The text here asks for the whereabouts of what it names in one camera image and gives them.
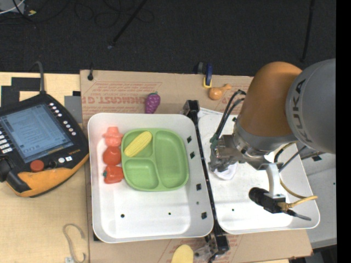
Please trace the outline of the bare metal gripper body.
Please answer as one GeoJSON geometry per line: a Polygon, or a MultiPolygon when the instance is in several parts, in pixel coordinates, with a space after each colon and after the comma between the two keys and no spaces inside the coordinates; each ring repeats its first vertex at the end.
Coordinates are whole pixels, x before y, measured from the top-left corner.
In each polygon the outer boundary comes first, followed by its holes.
{"type": "Polygon", "coordinates": [[[255,149],[240,137],[223,135],[216,143],[211,143],[210,160],[217,159],[219,165],[232,161],[233,165],[247,163],[260,170],[265,163],[265,152],[255,149]]]}

